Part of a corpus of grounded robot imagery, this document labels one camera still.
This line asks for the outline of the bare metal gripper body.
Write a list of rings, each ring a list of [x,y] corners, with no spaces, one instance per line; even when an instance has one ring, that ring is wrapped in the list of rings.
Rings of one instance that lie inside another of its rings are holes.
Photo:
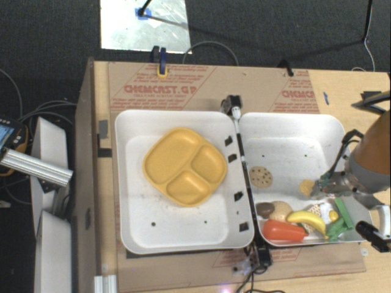
[[[328,195],[350,196],[360,187],[358,180],[348,172],[326,172],[320,179],[326,181],[322,190]]]

